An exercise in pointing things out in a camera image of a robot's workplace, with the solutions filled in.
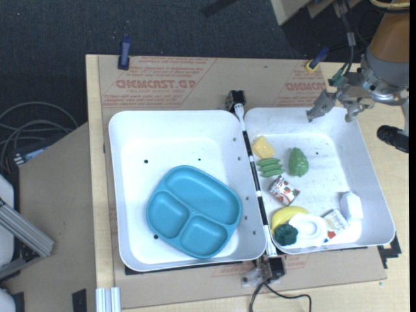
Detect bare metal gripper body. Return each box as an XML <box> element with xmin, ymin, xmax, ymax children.
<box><xmin>336</xmin><ymin>71</ymin><xmax>410</xmax><ymax>110</ymax></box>

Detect white plastic tray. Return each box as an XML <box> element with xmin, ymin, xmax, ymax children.
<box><xmin>108</xmin><ymin>109</ymin><xmax>268</xmax><ymax>272</ymax></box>
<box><xmin>243</xmin><ymin>106</ymin><xmax>397</xmax><ymax>255</ymax></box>

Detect yellow cheese wedge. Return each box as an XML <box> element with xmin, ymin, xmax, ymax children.
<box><xmin>252</xmin><ymin>135</ymin><xmax>276</xmax><ymax>159</ymax></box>

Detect green pea pods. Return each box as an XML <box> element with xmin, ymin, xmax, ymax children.
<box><xmin>255</xmin><ymin>157</ymin><xmax>286</xmax><ymax>179</ymax></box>

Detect white carton with strawberry print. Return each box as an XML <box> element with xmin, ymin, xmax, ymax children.
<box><xmin>268</xmin><ymin>175</ymin><xmax>301</xmax><ymax>207</ymax></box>

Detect thin black and white rod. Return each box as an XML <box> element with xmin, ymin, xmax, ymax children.
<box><xmin>234</xmin><ymin>104</ymin><xmax>278</xmax><ymax>257</ymax></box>

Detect white plastic bottle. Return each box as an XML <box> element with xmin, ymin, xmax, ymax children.
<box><xmin>339</xmin><ymin>190</ymin><xmax>364</xmax><ymax>222</ymax></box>

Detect white carton with colourful print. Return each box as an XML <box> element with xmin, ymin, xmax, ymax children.
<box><xmin>322</xmin><ymin>208</ymin><xmax>350</xmax><ymax>244</ymax></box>

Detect yellow banana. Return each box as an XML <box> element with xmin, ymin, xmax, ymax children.
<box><xmin>270</xmin><ymin>205</ymin><xmax>310</xmax><ymax>235</ymax></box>

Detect dark green broccoli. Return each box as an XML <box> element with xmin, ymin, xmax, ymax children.
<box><xmin>274</xmin><ymin>224</ymin><xmax>299</xmax><ymax>248</ymax></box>

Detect brown cardboard board, red print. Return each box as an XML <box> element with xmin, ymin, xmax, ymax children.
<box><xmin>97</xmin><ymin>55</ymin><xmax>388</xmax><ymax>310</ymax></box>

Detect blue divided plate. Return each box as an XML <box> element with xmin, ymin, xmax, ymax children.
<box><xmin>145</xmin><ymin>164</ymin><xmax>243</xmax><ymax>260</ymax></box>

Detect black cylinder on white bracket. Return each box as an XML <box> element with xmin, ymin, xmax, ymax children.
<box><xmin>376</xmin><ymin>97</ymin><xmax>410</xmax><ymax>154</ymax></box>

